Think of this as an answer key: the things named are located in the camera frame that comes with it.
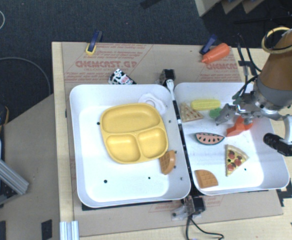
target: wooden table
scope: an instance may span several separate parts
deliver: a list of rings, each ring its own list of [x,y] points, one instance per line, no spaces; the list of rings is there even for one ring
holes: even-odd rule
[[[268,54],[261,49],[251,49],[255,64],[260,68],[268,58]],[[235,60],[238,61],[237,50],[233,48]],[[53,62],[53,82],[54,82],[54,105],[56,122],[56,144],[57,144],[57,164],[58,164],[58,189],[59,189],[59,212],[61,222],[71,222],[74,220],[73,195],[71,186],[70,159],[69,159],[69,138],[67,119],[65,118],[66,99],[63,69],[62,43],[52,43]],[[292,114],[292,107],[289,112],[283,109],[282,114]],[[280,121],[272,121],[275,134],[283,136],[284,124]],[[292,157],[285,157],[287,168],[292,182]],[[201,228],[207,232],[216,232],[224,235],[225,239],[276,239],[292,240],[292,198],[284,200],[283,215],[272,217],[260,217],[245,220],[225,221],[216,223],[201,224]],[[208,235],[199,232],[194,226],[189,229],[190,238],[210,239]],[[159,228],[141,231],[132,231],[116,234],[104,234],[96,236],[81,237],[85,240],[171,240],[185,239],[185,226],[169,228]]]

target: yellow corn toy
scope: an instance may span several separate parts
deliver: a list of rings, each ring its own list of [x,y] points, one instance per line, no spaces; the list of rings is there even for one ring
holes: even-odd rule
[[[213,110],[221,106],[221,102],[218,99],[196,99],[190,103],[190,107],[193,110]]]

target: pepperoni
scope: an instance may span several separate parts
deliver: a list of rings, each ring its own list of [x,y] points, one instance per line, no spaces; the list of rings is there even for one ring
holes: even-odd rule
[[[235,159],[235,153],[234,153],[233,151],[229,151],[229,152],[228,152],[228,157],[229,157],[230,159]]]
[[[232,164],[230,163],[229,165],[227,165],[227,169],[228,171],[234,171],[234,167],[232,166]]]
[[[234,161],[234,163],[235,163],[235,165],[240,166],[240,165],[242,164],[242,161],[239,160],[239,159],[236,159],[236,160]]]

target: yellow plate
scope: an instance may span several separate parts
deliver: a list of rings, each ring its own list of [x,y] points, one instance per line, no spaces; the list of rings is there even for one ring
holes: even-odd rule
[[[147,103],[106,109],[100,117],[100,130],[108,154],[121,164],[157,159],[168,149],[162,117]]]

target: black floor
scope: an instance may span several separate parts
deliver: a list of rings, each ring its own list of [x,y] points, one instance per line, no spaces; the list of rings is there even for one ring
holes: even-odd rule
[[[54,91],[54,41],[89,42],[99,29],[105,43],[203,45],[215,34],[235,47],[240,33],[259,48],[268,30],[292,28],[292,17],[274,19],[292,14],[292,0],[265,0],[248,14],[242,5],[225,14],[218,3],[203,17],[194,0],[0,0],[0,11],[0,58],[11,58],[0,60],[0,103],[10,120]],[[235,24],[261,18],[269,20]]]

